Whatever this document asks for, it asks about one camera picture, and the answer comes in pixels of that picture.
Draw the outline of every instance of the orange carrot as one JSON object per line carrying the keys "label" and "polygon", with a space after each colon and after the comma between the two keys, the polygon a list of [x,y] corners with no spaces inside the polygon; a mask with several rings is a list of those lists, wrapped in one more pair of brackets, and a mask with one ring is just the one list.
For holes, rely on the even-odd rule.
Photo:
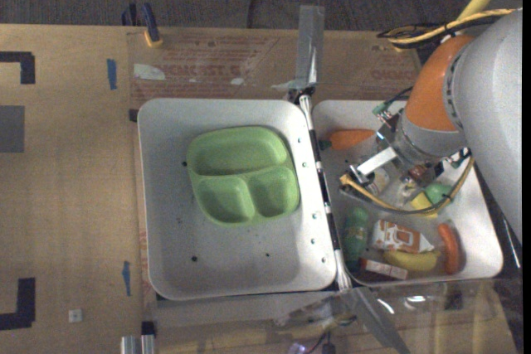
{"label": "orange carrot", "polygon": [[374,130],[338,130],[332,133],[330,136],[330,142],[332,143],[332,149],[341,150],[351,148],[352,146],[372,136],[374,136]]}
{"label": "orange carrot", "polygon": [[459,242],[457,241],[457,237],[453,229],[446,223],[439,224],[437,231],[446,247],[445,271],[448,274],[455,274],[459,271],[460,267]]}

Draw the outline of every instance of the green bottle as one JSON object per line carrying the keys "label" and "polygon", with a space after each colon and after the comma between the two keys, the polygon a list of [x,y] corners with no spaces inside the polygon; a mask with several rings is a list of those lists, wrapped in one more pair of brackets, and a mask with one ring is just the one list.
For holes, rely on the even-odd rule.
{"label": "green bottle", "polygon": [[347,216],[343,231],[343,256],[347,269],[355,272],[359,268],[359,257],[367,247],[368,213],[356,206]]}

